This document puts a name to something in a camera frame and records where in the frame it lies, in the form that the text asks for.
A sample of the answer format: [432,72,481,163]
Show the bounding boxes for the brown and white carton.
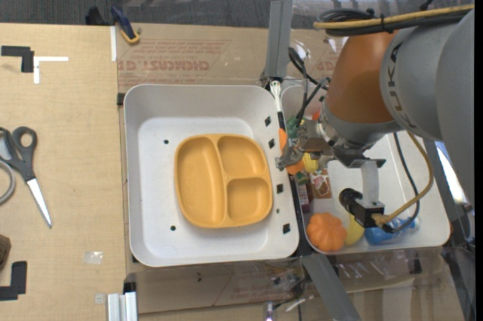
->
[310,168,334,200]

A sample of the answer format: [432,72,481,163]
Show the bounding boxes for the yellow banana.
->
[344,214,366,248]

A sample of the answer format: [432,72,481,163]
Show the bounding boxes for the blue plastic bottle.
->
[364,216,420,247]

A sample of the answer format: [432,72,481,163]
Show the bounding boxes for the white plastic tray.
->
[280,84,452,257]
[123,84,300,268]

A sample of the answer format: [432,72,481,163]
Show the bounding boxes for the yellow toy corn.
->
[302,152,322,174]

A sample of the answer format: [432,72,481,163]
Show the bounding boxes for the brown cardboard board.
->
[115,23,456,315]

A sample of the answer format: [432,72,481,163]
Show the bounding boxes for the orange carrot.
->
[278,128,306,176]

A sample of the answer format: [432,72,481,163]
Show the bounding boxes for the orange toy pumpkin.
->
[306,212,348,253]

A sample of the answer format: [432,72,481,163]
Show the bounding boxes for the grey scissors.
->
[0,125,54,230]

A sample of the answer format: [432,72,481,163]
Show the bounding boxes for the black cylinder on white bracket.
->
[338,156,387,229]

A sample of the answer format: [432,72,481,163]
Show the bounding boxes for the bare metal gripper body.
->
[295,118,343,162]

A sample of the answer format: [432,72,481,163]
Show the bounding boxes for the orange divided plate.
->
[174,133,275,230]

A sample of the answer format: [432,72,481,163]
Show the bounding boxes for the dark red packet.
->
[295,174,315,215]

